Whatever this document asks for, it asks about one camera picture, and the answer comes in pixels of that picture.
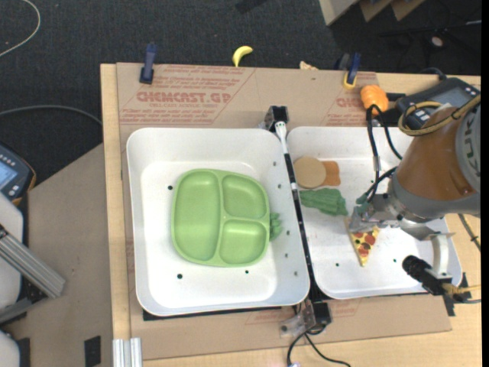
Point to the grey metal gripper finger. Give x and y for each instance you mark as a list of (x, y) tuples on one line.
[(370, 225), (354, 220)]

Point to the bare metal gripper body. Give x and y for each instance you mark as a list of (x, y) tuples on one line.
[(380, 208)]

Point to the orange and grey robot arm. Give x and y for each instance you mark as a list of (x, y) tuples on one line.
[(428, 166)]

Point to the toy pizza slice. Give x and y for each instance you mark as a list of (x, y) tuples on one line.
[(363, 245)]

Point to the green toy broccoli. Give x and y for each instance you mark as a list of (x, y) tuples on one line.
[(324, 201)]

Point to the white plastic tray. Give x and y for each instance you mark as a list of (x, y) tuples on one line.
[(332, 251), (153, 243)]

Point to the orange toy bread slice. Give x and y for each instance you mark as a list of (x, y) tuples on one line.
[(333, 173)]

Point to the round tan biscuit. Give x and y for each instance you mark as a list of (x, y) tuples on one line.
[(308, 172)]

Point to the thin black and white rod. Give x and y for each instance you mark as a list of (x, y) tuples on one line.
[(295, 186)]

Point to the small green toy vegetable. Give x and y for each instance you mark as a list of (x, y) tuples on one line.
[(276, 226)]

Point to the green divided plate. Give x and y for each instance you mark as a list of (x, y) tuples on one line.
[(198, 212)]

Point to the beige toy food piece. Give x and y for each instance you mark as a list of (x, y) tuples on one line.
[(308, 65)]

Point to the brown cardboard board red print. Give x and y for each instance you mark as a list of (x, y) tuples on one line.
[(229, 90)]

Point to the yellow banana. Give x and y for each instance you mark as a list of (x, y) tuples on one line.
[(241, 53)]

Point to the black cylinder on white bracket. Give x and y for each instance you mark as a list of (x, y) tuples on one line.
[(424, 271)]

